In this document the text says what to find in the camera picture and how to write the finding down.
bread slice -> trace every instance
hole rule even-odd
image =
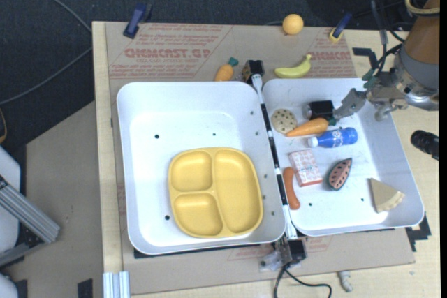
[[[379,180],[369,178],[369,183],[377,212],[394,209],[404,199],[405,194]]]

white tray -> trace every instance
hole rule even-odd
[[[148,255],[278,240],[285,218],[258,96],[242,82],[133,82],[117,95],[129,238]],[[196,238],[175,224],[168,167],[181,151],[230,147],[253,162],[263,196],[248,234]]]
[[[269,116],[280,108],[289,109],[298,123],[304,122],[302,109],[312,101],[331,100],[334,107],[342,105],[342,99],[351,88],[364,91],[360,79],[299,79],[270,80],[263,87]],[[332,190],[322,184],[294,189],[301,208],[291,210],[294,226],[303,234],[320,236],[363,230],[380,230],[417,225],[424,216],[423,203],[406,160],[393,119],[374,119],[374,106],[366,103],[357,113],[341,119],[336,126],[354,127],[358,141],[337,148],[313,148],[318,168],[323,176],[335,163],[352,158],[352,167],[344,186]],[[291,166],[288,154],[308,149],[306,137],[288,138],[274,132],[281,168]],[[374,210],[368,178],[375,178],[403,192],[405,197],[397,207],[380,214]]]

yellow cable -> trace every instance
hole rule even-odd
[[[422,16],[437,15],[441,12],[440,7],[431,9],[417,8],[413,6],[413,4],[411,4],[411,0],[405,0],[405,6],[410,12],[412,12],[415,15],[422,15]]]

yellow plate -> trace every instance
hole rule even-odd
[[[194,237],[231,237],[255,230],[263,217],[258,177],[248,155],[233,148],[183,151],[169,167],[175,222]]]

orange carrot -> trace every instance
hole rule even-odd
[[[286,137],[297,137],[299,135],[320,134],[328,129],[329,121],[325,118],[315,118],[301,124],[286,133]]]
[[[293,190],[293,175],[293,169],[291,167],[287,167],[283,171],[282,178],[284,180],[284,187],[286,188],[288,206],[292,210],[296,210],[300,208],[301,204],[296,197],[295,191]]]
[[[230,58],[230,61],[225,64],[222,65],[217,73],[216,76],[214,77],[214,81],[229,81],[231,80],[234,70],[233,70],[233,66],[236,66],[239,63],[239,61],[237,59],[235,59],[234,57]]]

